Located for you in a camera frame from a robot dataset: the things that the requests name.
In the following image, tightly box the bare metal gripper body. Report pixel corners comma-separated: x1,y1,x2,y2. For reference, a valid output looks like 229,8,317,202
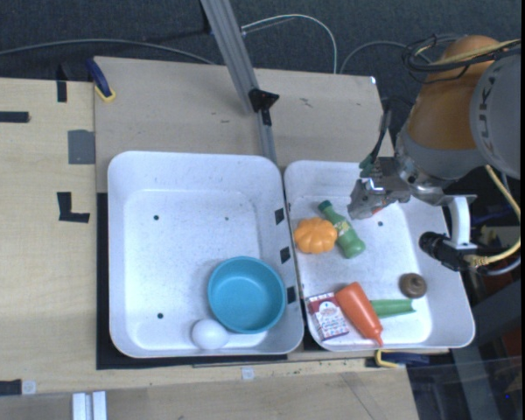
366,156,448,207

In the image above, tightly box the green bottle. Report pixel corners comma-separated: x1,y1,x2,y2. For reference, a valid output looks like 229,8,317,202
317,199,368,260

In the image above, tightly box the white plastic tray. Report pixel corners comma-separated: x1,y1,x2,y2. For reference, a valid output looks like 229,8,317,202
107,150,305,360
283,159,477,353

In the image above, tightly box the orange pumpkin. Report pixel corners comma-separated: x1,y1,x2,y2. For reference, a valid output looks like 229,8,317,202
292,216,339,256

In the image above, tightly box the brown doughnut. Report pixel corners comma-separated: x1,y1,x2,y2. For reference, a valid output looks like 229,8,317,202
397,272,429,300

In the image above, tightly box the green pea pod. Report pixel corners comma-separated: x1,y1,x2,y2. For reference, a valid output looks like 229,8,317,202
368,297,417,320

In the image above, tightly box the orange squeeze bottle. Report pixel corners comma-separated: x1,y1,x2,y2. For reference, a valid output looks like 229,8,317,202
333,281,385,348

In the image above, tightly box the red and white carton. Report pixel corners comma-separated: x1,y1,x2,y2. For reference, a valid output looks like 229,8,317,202
305,291,352,343

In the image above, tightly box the blue bowl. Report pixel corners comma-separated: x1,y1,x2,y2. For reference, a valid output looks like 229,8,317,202
206,255,288,335

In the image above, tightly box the white egg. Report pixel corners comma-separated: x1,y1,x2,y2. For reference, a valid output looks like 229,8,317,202
190,318,231,351

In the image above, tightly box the pale wood board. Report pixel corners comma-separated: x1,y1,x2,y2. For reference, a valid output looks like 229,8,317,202
93,55,454,369

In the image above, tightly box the black cylinder on white bracket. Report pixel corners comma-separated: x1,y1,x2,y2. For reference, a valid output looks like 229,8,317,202
418,194,480,273

